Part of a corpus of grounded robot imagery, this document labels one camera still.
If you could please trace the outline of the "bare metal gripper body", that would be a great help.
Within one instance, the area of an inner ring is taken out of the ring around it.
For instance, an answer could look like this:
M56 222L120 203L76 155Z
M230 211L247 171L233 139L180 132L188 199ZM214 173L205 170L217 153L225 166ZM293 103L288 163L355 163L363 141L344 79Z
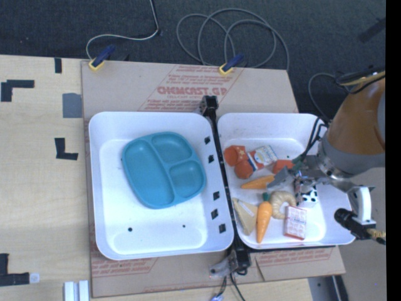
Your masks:
M329 158L319 154L301 154L291 162L291 173L295 179L303 182L337 184L347 182L352 177L350 173L335 167Z

